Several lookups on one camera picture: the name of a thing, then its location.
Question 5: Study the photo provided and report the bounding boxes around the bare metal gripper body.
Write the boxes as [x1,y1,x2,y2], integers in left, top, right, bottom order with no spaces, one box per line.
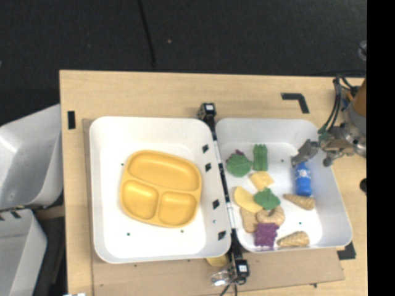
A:
[319,124,367,163]

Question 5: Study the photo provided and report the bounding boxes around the blue bottle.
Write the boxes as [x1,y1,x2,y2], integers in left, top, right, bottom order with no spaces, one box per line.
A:
[293,161,314,197]

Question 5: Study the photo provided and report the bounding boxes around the beige ice cream cone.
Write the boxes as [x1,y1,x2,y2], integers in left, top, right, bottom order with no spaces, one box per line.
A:
[283,193,317,212]
[276,231,310,249]

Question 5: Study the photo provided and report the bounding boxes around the pale yellow cheese wedge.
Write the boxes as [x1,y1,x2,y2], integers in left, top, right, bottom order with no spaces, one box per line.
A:
[249,170,275,192]

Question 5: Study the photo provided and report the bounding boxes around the white plastic tray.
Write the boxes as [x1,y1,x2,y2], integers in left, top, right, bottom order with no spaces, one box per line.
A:
[89,116,233,264]
[215,117,354,253]

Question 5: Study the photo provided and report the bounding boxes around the green leaf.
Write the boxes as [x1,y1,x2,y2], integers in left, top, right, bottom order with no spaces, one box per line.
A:
[253,187,282,211]

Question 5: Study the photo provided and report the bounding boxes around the green and purple lettuce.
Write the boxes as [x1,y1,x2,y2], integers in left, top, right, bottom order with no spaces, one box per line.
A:
[225,149,254,179]

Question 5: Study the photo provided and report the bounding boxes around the thin black and white rod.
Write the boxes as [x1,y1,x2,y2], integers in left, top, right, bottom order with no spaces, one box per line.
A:
[206,115,245,262]

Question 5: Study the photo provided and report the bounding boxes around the beige biscuit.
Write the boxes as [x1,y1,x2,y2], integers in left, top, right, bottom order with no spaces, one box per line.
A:
[239,207,260,234]

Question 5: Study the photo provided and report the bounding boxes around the purple grapes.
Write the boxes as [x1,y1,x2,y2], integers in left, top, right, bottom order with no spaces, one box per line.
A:
[254,222,280,250]

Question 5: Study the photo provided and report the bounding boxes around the yellow rounded object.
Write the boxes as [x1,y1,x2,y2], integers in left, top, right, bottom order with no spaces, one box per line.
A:
[206,254,230,268]

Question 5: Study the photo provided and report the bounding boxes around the yellow divided plate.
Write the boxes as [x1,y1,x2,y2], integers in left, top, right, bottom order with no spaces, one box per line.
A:
[118,149,203,229]

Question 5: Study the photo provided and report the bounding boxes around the black block with thin wires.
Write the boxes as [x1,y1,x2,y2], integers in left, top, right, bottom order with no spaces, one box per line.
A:
[230,258,251,286]
[197,102,217,120]

